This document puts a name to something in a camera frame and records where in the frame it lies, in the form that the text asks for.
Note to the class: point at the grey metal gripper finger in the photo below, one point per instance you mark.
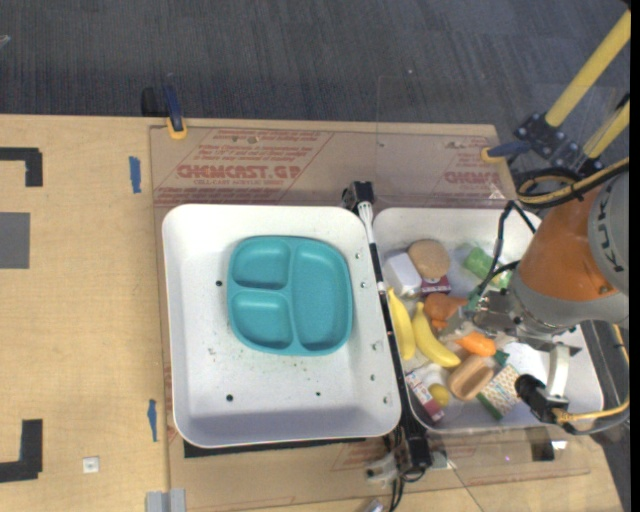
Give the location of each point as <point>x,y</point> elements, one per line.
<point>456,327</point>

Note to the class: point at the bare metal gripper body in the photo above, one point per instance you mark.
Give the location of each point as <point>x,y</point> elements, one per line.
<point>497,312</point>

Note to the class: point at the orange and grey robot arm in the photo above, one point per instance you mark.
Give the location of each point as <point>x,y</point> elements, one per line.
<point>565,260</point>

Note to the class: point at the orange toy chicken piece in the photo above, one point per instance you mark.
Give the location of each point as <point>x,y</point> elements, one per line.
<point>440,306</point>

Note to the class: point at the orange carrot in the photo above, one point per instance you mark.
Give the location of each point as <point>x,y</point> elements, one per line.
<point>477,344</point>

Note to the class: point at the yellow banana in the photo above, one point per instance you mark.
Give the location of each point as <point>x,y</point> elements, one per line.
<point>402,325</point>
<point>431,340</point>

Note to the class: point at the maroon small packet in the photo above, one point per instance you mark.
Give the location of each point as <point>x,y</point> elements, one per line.
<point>436,286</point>

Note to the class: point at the white small bottle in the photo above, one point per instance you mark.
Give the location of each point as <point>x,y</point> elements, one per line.
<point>432,372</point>

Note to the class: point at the tan hot dog bun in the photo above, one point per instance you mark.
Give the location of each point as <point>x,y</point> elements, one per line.
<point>470,377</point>

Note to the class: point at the green packet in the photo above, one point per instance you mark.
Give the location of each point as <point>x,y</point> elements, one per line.
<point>477,261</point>

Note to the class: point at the yellow lemon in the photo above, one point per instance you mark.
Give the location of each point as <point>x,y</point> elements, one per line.
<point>440,395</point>

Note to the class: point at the brown round biscuit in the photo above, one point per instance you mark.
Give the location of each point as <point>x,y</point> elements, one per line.
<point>429,257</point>

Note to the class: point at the white box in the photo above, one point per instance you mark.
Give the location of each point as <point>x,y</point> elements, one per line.
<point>402,274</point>

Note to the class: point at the red and white carton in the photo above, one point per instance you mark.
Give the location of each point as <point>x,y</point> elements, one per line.
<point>424,397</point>

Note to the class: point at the green patterned carton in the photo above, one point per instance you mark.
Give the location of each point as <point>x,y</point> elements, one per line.
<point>500,392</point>

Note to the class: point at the white plastic tray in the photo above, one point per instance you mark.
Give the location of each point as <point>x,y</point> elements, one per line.
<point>280,400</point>
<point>435,225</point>

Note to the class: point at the thin black and white rod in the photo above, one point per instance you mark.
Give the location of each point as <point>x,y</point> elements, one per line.
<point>376,260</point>

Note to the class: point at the teal divided plate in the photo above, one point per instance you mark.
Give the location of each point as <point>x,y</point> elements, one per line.
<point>320,295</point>

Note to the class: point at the brown cardboard board, red print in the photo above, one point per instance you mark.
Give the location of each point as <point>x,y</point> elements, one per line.
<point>250,165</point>

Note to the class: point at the black cylinder on white bracket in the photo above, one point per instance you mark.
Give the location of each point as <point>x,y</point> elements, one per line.
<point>537,395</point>

